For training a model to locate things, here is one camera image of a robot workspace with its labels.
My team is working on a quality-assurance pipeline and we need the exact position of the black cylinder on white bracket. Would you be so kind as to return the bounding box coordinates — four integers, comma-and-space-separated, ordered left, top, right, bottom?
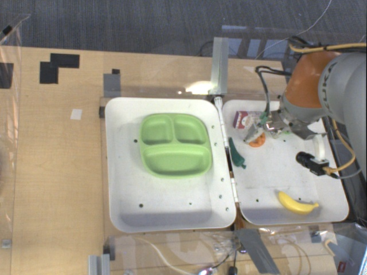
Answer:
296, 135, 331, 177

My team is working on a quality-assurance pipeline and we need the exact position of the purple and white carton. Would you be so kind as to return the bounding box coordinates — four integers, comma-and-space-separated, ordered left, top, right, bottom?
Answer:
232, 110, 263, 130

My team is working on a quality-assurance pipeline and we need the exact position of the yellow banana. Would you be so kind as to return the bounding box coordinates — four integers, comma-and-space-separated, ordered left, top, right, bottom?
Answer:
278, 191, 320, 215

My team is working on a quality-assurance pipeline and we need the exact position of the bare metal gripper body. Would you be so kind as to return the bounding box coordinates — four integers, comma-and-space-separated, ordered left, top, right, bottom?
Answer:
262, 110, 294, 139

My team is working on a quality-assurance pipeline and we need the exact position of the green divided plate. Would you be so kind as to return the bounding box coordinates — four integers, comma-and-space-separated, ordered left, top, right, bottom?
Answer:
139, 113, 213, 179

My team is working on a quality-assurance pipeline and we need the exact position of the white plastic tray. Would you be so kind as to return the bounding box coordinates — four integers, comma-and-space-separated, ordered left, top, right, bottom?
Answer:
222, 99, 350, 227
104, 97, 237, 234

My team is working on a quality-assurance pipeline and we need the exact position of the orange round toy slice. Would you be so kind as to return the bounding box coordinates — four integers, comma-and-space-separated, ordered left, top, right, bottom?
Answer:
248, 132, 267, 148

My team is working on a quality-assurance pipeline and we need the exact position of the dark green toy pepper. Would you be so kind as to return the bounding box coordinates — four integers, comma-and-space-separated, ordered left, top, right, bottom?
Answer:
228, 137, 247, 170

